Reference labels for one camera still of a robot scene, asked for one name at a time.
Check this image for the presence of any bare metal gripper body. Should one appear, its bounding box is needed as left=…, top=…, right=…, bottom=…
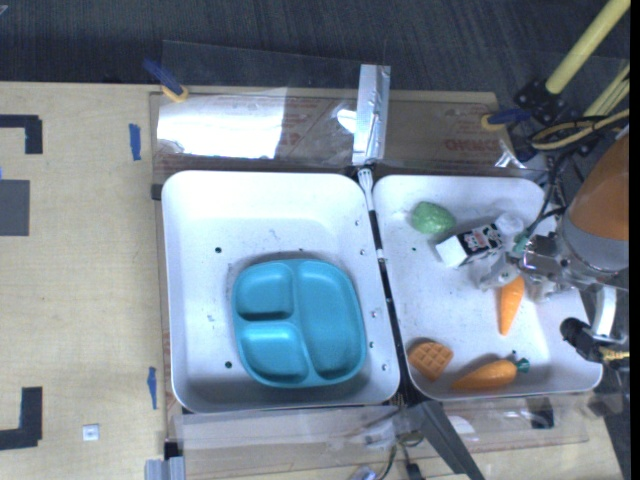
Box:
left=517, top=232, right=574, bottom=303

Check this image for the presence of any plain orange carrot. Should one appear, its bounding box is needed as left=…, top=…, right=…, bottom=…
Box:
left=496, top=274, right=527, bottom=337

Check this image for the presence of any white and black milk carton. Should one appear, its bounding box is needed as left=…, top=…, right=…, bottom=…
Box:
left=434, top=222, right=506, bottom=270

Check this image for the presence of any white plastic tray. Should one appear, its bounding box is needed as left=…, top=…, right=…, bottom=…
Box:
left=160, top=169, right=402, bottom=415
left=371, top=173, right=604, bottom=402

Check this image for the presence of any green lumpy toy vegetable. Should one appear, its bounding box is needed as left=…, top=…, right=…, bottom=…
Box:
left=410, top=200, right=458, bottom=236

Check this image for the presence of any orange carrot with green top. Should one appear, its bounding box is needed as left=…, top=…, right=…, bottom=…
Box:
left=450, top=356, right=532, bottom=392

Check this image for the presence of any orange waffle biscuit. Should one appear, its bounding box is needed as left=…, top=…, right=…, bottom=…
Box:
left=406, top=339, right=455, bottom=383

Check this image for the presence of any blue divided plate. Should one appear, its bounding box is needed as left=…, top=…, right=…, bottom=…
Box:
left=230, top=258, right=369, bottom=389

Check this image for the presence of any black cylinder on white bracket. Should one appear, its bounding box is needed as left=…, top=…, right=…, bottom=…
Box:
left=559, top=283, right=629, bottom=365

